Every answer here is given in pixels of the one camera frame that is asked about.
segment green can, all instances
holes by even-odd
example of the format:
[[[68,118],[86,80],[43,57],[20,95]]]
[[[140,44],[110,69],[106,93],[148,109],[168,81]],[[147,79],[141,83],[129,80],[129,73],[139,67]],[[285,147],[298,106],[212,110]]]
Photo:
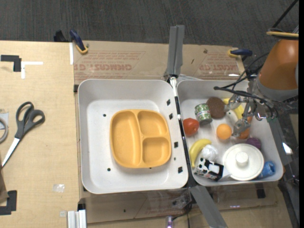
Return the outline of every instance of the green can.
[[[197,105],[195,107],[195,115],[200,125],[205,125],[212,122],[212,117],[210,115],[210,110],[207,104]]]

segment purple object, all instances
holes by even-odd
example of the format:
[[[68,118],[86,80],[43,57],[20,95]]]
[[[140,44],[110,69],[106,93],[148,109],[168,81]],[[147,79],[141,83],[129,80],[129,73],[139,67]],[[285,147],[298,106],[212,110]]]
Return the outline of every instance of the purple object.
[[[246,143],[257,147],[259,150],[262,149],[261,141],[258,138],[248,138],[246,140]]]

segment banana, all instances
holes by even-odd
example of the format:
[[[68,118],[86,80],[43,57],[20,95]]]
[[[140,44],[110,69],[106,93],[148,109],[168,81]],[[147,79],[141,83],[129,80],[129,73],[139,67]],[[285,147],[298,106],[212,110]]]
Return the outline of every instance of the banana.
[[[223,102],[227,105],[228,102],[229,102],[229,98],[224,99]],[[242,114],[244,113],[244,108],[243,108],[243,106],[241,104],[236,109],[233,109],[233,111],[237,115],[238,119],[242,119],[243,118]]]
[[[207,145],[211,144],[211,141],[209,139],[199,139],[197,140],[189,149],[189,156],[191,161],[191,167],[195,167],[195,160],[198,156],[198,154],[201,152],[201,150]]]

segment tomato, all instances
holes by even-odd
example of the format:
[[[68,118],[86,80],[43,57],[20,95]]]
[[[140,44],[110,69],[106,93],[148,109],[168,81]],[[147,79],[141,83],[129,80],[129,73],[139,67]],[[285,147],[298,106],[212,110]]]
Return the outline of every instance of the tomato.
[[[193,118],[187,118],[183,121],[186,136],[192,136],[199,130],[200,123]]]
[[[252,121],[252,116],[247,117],[247,121],[248,121],[249,123],[251,123],[251,121]],[[239,139],[246,139],[246,138],[249,137],[249,134],[250,134],[250,127],[247,128],[245,131],[241,132],[241,133],[239,134],[239,137],[238,137],[238,138],[239,138]]]

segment lid knob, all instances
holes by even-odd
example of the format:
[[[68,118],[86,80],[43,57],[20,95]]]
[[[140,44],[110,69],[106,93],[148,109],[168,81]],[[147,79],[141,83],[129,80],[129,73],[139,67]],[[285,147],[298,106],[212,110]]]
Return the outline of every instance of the lid knob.
[[[245,167],[249,163],[249,156],[246,152],[239,152],[236,154],[236,161],[239,167]]]

